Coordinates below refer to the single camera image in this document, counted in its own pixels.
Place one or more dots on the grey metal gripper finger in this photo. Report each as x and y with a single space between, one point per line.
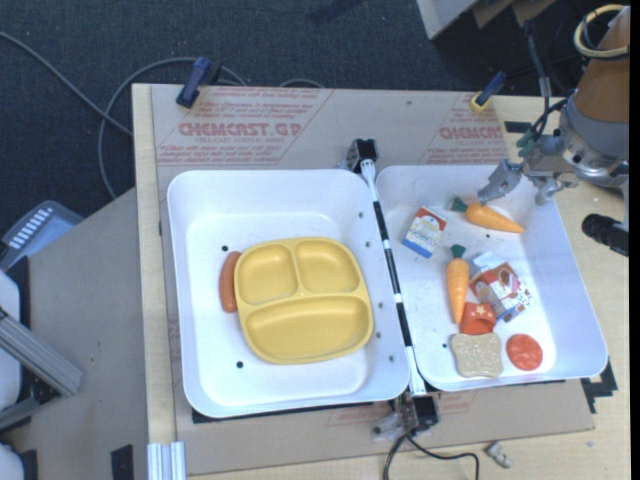
502 180
547 190

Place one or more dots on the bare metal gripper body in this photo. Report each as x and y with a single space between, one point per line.
547 160

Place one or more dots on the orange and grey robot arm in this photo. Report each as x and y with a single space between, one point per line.
602 88

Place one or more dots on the orange carrot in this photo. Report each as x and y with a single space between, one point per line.
492 218
457 283

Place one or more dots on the white plastic tray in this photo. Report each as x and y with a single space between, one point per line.
210 218
560 278

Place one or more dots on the white blue orange carton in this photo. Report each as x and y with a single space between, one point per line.
424 230

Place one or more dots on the white brown printed carton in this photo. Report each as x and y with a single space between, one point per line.
502 288

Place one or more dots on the red fries box with star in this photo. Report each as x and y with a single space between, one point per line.
477 318

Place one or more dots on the thin black and white rod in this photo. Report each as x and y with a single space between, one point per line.
392 268

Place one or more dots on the red tomato slice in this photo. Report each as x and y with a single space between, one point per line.
524 352

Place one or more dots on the beige bread slice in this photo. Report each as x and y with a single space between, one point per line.
476 354

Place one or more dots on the brown cardboard board red print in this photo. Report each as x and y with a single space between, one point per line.
310 118

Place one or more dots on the yellow divided plate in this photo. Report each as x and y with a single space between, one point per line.
305 323

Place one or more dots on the orange sausage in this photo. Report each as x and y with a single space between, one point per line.
227 283

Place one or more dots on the black cylinder on white bracket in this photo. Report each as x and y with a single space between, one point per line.
607 233

